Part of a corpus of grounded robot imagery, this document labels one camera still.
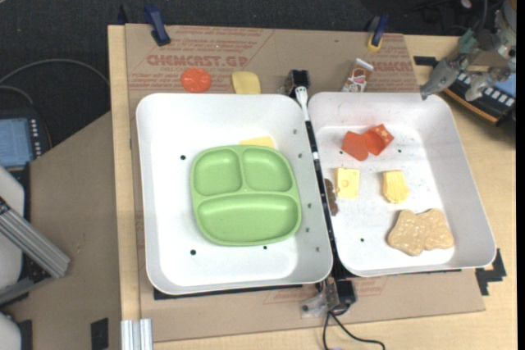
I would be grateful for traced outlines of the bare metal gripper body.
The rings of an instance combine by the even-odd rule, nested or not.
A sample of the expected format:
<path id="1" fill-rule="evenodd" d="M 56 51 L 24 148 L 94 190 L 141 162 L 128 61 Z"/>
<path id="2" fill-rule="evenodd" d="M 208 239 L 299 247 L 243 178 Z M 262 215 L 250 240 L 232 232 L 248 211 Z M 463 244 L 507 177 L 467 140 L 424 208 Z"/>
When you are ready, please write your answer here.
<path id="1" fill-rule="evenodd" d="M 470 66 L 505 68 L 516 71 L 516 32 L 511 28 L 481 30 L 472 51 Z"/>

